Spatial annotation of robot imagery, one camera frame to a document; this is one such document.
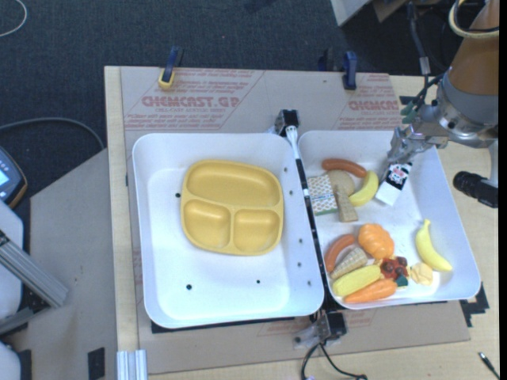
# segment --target screen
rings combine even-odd
[[[7,183],[9,181],[9,178],[3,171],[0,170],[0,186],[2,186],[4,183]]]

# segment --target wooden table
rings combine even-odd
[[[398,96],[414,95],[421,89],[419,77],[393,76],[391,83]],[[120,68],[105,68],[105,95],[108,122],[109,173],[112,205],[112,235],[116,287],[116,327],[118,351],[139,349],[136,322],[134,276],[128,191],[125,186],[126,160],[124,147],[123,109]],[[461,170],[490,175],[488,150],[472,150],[450,143],[439,152],[452,186],[452,178]],[[456,344],[431,345],[407,349],[374,351],[335,356],[336,364],[345,371],[365,373],[371,379],[421,378],[449,379],[494,378],[478,352],[484,352],[500,371],[499,286],[498,286],[498,210],[483,206],[477,200],[452,188],[456,206],[474,252],[490,308],[474,315],[471,340]],[[218,369],[185,371],[150,376],[153,379],[258,380],[276,378],[299,379],[301,359],[275,363],[259,363]],[[317,379],[344,378],[316,357],[307,365],[307,375]]]

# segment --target black floor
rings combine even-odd
[[[107,145],[104,67],[162,67],[173,44],[182,66],[317,70],[333,48],[358,71],[419,74],[406,10],[385,22],[365,6],[337,26],[330,0],[22,0],[28,19],[0,37],[0,146],[24,170],[27,197],[100,150],[84,128],[55,121],[3,128],[40,117],[83,123]],[[421,17],[421,38],[448,66],[459,41],[444,26],[444,0]],[[0,34],[22,19],[14,0],[0,0]]]

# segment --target banana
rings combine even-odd
[[[361,188],[349,197],[350,203],[354,207],[365,205],[377,193],[379,188],[379,177],[373,170],[368,170],[363,179]]]
[[[415,245],[419,256],[433,270],[450,272],[452,270],[451,264],[433,247],[431,237],[429,236],[430,223],[428,219],[425,219],[423,226],[415,234]]]

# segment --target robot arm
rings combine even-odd
[[[387,154],[390,163],[411,162],[431,146],[443,148],[453,141],[472,148],[490,148],[490,179],[460,172],[454,185],[480,202],[498,207],[498,71],[500,0],[486,0],[471,28],[460,28],[456,11],[466,0],[457,0],[449,14],[449,24],[463,36],[452,65],[419,93],[436,84],[431,104],[412,103],[402,114],[409,125],[396,128]]]

